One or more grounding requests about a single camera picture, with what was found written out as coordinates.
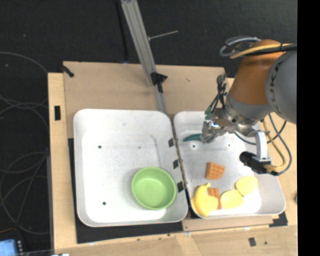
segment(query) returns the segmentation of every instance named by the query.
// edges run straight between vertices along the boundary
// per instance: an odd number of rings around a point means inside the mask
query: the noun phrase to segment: black floor
[[[13,232],[26,251],[51,246],[47,72],[60,72],[63,61],[138,63],[119,9],[123,43],[116,3],[0,3],[0,240]],[[151,40],[156,64],[224,67],[233,77],[240,60],[219,56],[226,39],[297,43],[298,0],[140,0],[139,6],[150,37],[178,31]]]

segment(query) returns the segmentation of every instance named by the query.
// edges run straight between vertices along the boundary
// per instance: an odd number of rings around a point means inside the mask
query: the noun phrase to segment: metal pole
[[[156,73],[157,70],[138,2],[137,0],[122,0],[121,5],[135,49],[145,73],[147,85],[154,86],[151,74]],[[159,110],[167,114],[163,94],[159,92],[158,86],[154,86],[154,93]]]

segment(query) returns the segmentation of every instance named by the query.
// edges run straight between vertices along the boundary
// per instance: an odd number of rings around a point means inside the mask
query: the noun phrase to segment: yellow food toy
[[[221,206],[224,209],[232,209],[241,206],[244,198],[236,189],[224,192],[220,198]]]
[[[191,205],[197,214],[207,217],[210,212],[218,208],[218,199],[215,196],[208,195],[207,189],[210,183],[199,186],[195,191],[194,198],[191,199]]]
[[[255,176],[243,177],[235,183],[235,187],[245,197],[258,187],[258,179]]]

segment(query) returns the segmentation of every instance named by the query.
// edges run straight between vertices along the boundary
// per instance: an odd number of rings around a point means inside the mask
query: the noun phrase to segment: wooden table
[[[286,200],[288,226],[269,227],[279,217],[277,215],[229,220],[194,220],[187,217],[183,222],[187,229],[183,232],[78,244],[68,148],[68,138],[73,136],[73,115],[77,110],[89,107],[157,110],[157,103],[153,88],[147,87],[142,67],[138,64],[66,61],[64,65],[75,74],[74,77],[62,73],[48,75],[55,253],[183,256],[298,254],[298,207],[295,202],[297,131],[291,123],[287,124],[282,137],[291,150],[293,162],[290,170],[279,177]],[[204,111],[215,95],[217,75],[224,73],[222,67],[166,65],[158,65],[157,71],[169,77],[163,89],[170,117],[179,111]],[[60,118],[55,115],[58,108]],[[278,127],[283,123],[276,116],[274,121]],[[273,147],[269,146],[269,152],[273,163],[281,164]],[[249,239],[254,239],[256,245],[251,246]]]

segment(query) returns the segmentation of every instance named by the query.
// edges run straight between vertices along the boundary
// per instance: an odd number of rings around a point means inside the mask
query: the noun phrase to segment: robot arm
[[[250,49],[242,51],[249,53],[244,55],[229,92],[226,92],[225,77],[217,78],[218,94],[205,111],[207,121],[203,122],[202,134],[198,136],[203,143],[211,143],[226,133],[255,137],[256,154],[243,152],[240,160],[259,174],[278,175],[278,172],[267,156],[269,131],[255,130],[254,126],[272,112],[297,123],[297,46],[286,45],[286,48],[288,51],[284,53],[279,42],[256,40]],[[252,49],[264,52],[259,54]]]

